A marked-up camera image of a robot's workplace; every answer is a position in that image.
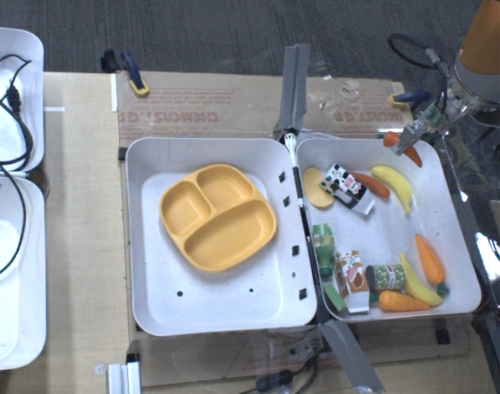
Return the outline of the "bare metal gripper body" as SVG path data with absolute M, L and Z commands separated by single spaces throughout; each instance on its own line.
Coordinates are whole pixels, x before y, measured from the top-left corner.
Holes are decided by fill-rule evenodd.
M 500 129 L 500 103 L 489 103 L 469 90 L 442 91 L 408 126 L 412 137 L 446 135 L 455 123 L 470 117 L 477 124 Z

